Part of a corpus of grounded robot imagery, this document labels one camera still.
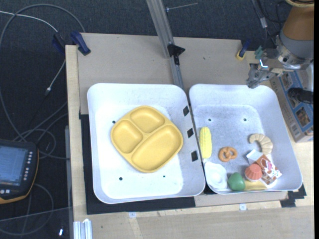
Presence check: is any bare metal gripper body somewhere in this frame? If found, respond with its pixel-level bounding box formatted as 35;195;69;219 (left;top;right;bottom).
249;43;312;77

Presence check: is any white plastic tray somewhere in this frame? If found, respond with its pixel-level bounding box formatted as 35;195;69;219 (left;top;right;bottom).
188;83;304;196
86;82;206;205

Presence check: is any blue printed cardboard box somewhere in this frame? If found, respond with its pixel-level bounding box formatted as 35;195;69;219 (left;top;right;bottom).
270;69;315;143

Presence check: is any beige croissant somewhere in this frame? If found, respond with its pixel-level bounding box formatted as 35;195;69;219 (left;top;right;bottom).
248;133;274;156

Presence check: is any yellow corn cob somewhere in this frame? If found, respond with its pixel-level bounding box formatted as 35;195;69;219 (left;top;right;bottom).
199;126;213;159

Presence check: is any brown pretzel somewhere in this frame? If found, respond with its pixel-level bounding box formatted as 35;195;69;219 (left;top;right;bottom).
218;146;238;163

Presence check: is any white and orange carton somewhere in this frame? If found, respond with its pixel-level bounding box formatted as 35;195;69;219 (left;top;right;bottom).
246;148;283;189

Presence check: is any white fried egg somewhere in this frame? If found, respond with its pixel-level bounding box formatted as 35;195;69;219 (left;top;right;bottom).
204;161;228;190

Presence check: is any green pepper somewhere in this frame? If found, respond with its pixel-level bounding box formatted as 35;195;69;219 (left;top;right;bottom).
227;172;246;192

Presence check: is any yellow banana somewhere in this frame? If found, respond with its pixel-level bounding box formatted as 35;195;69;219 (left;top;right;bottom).
243;179;268;192

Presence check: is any yellow divided plate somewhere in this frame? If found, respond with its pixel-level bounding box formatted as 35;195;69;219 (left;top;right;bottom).
110;105;184;174

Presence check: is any brown cardboard board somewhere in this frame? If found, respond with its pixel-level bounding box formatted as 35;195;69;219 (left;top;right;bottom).
76;32;289;208

